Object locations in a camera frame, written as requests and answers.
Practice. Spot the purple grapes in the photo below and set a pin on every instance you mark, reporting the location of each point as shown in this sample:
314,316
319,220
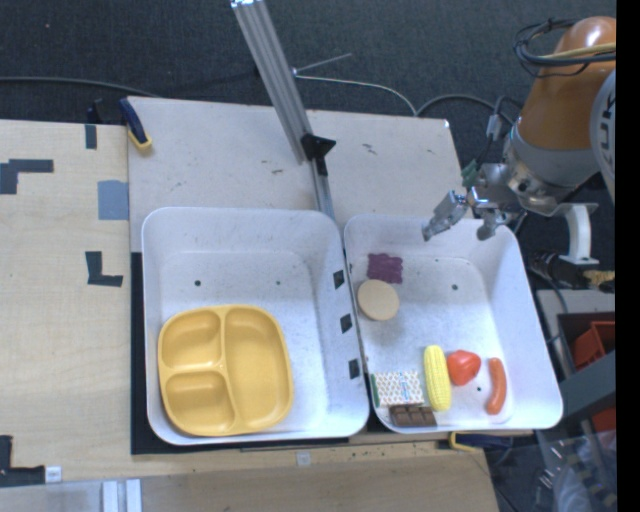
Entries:
385,267

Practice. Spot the yellow corn cob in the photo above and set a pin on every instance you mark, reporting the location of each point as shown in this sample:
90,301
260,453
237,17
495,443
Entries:
437,377

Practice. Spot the white patterned packet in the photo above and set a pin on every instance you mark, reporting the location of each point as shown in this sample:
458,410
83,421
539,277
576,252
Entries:
399,388

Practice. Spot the tan round biscuit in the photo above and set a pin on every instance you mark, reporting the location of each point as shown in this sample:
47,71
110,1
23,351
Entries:
378,300

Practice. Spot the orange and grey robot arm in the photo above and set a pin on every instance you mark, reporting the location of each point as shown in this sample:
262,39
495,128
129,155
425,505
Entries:
555,110

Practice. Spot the orange sausage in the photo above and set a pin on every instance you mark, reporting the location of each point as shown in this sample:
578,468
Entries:
497,387

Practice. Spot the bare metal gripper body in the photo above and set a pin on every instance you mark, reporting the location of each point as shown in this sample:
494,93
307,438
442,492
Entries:
500,187

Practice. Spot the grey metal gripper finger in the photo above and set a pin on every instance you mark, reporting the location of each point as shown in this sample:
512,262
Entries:
445,215
492,220

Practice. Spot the white plastic tray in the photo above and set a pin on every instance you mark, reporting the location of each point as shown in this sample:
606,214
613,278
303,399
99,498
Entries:
450,310
300,350

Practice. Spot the yellow divided plate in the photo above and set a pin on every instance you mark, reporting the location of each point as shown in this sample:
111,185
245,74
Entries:
250,360

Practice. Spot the black cylinder on white bracket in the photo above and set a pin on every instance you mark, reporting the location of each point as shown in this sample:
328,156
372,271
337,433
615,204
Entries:
580,235

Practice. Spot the brown chocolate bar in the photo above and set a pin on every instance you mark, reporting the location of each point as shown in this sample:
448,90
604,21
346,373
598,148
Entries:
412,416

